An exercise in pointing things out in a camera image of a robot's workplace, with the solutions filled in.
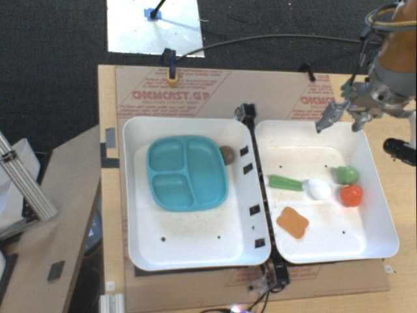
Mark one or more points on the orange toy pepper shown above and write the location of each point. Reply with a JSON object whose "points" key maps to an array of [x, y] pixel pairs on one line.
{"points": [[351, 195]]}

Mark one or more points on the orange toy biscuit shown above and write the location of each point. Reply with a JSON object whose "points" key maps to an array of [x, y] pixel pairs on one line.
{"points": [[292, 222]]}

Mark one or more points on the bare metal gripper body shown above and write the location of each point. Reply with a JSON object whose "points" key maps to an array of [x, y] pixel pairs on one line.
{"points": [[374, 101]]}

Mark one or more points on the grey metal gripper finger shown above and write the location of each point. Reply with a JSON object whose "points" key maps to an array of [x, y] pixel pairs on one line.
{"points": [[360, 122], [329, 115]]}

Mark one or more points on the green toy apple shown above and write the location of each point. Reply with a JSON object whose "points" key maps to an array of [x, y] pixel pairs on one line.
{"points": [[347, 174]]}

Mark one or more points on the thin black and white rod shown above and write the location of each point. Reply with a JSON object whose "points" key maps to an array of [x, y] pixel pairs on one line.
{"points": [[262, 187]]}

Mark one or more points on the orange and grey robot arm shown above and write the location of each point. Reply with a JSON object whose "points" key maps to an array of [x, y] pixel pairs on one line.
{"points": [[399, 54]]}

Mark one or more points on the blue divided plate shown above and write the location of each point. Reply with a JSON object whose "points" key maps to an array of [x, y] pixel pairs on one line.
{"points": [[195, 174]]}

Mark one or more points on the white toy egg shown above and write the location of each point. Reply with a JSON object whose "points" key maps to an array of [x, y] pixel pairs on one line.
{"points": [[319, 189]]}

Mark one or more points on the brown cardboard board red print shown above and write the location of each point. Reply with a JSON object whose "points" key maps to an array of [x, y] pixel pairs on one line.
{"points": [[202, 93]]}

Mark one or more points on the brown round toy food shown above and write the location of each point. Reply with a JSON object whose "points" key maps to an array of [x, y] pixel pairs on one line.
{"points": [[227, 155]]}

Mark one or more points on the green toy vegetable stalk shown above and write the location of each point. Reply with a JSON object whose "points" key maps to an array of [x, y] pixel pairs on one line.
{"points": [[285, 182]]}

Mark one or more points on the white plastic tray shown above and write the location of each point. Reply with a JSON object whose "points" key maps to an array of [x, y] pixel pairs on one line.
{"points": [[195, 236], [325, 240]]}

